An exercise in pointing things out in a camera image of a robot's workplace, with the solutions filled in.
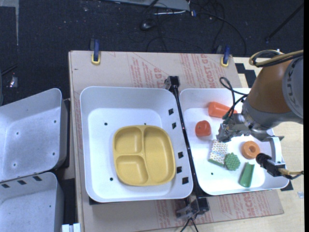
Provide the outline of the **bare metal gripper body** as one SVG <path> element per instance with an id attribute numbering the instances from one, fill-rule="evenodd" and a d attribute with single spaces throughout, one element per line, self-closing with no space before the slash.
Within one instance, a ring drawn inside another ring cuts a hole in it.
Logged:
<path id="1" fill-rule="evenodd" d="M 239 136 L 249 136 L 252 118 L 245 114 L 233 114 L 223 116 L 223 121 L 219 126 L 216 139 L 218 142 L 230 142 L 232 138 Z"/>

